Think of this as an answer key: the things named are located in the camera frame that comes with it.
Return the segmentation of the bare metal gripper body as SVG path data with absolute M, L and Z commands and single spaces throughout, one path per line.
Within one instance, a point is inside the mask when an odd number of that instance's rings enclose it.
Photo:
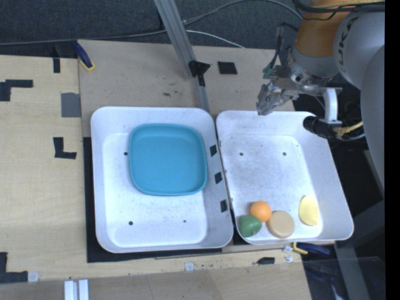
M 301 94 L 321 96 L 324 92 L 325 80 L 313 76 L 298 65 L 268 65 L 265 78 L 269 80 L 269 92 L 282 89 L 296 100 Z

